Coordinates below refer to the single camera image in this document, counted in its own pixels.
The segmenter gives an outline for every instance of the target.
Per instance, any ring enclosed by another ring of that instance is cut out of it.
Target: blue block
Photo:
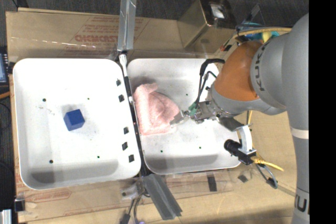
[[[82,113],[80,112],[80,109],[76,109],[69,111],[65,114],[64,122],[65,125],[67,126],[67,129],[69,131],[72,131],[81,128],[84,125],[85,120],[83,118]]]

